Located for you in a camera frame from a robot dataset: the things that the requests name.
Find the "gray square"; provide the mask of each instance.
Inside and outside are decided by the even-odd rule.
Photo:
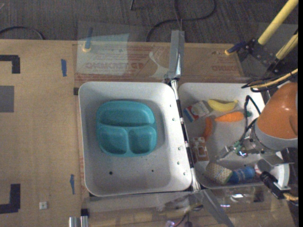
[[[14,112],[14,86],[0,86],[0,113]]]

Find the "yellow pole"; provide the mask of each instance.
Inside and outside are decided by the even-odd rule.
[[[277,14],[274,20],[270,23],[267,29],[258,39],[260,45],[265,45],[267,41],[273,36],[280,25],[285,21],[288,15],[293,11],[293,9],[298,5],[299,0],[288,0],[281,11]]]
[[[291,37],[291,39],[277,52],[276,57],[279,60],[284,59],[290,51],[298,45],[299,32]]]

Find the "blue can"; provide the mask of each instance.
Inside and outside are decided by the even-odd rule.
[[[232,176],[229,179],[229,183],[244,183],[256,175],[255,168],[251,166],[246,166],[244,168],[239,168],[232,172]]]

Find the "orange carrot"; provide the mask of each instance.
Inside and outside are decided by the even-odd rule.
[[[216,117],[214,120],[217,122],[236,122],[242,119],[244,119],[244,114],[242,112],[237,111]]]
[[[212,131],[213,131],[213,121],[212,121],[211,117],[206,117],[205,118],[205,129],[204,129],[204,132],[202,135],[204,137],[205,141],[207,141],[208,138],[211,136]]]

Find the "banana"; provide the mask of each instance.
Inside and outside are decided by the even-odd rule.
[[[234,100],[233,102],[228,102],[228,103],[220,103],[216,100],[209,99],[207,101],[207,103],[214,110],[217,110],[220,112],[227,112],[227,111],[233,110],[235,108],[235,106],[238,103],[238,100]]]

